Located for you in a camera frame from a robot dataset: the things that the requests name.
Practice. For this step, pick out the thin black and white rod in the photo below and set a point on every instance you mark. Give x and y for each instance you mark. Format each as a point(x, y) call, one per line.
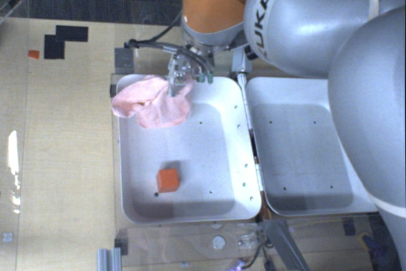
point(246, 104)

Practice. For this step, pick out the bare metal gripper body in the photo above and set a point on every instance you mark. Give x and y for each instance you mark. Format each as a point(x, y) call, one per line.
point(181, 63)

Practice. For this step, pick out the white plastic tray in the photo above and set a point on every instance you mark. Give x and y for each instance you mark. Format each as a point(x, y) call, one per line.
point(190, 152)
point(295, 149)

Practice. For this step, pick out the black cylinder on white bracket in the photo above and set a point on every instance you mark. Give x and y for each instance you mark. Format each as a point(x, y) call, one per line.
point(240, 62)

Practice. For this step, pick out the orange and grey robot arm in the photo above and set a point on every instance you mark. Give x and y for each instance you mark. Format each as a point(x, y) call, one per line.
point(304, 19)

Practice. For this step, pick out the red cube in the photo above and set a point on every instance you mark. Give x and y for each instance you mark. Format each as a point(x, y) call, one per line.
point(168, 181)

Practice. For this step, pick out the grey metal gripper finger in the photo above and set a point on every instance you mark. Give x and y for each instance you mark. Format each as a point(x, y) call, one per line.
point(182, 81)
point(173, 87)

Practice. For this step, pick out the pink cloth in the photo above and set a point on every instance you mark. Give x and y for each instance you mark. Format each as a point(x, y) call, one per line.
point(158, 108)

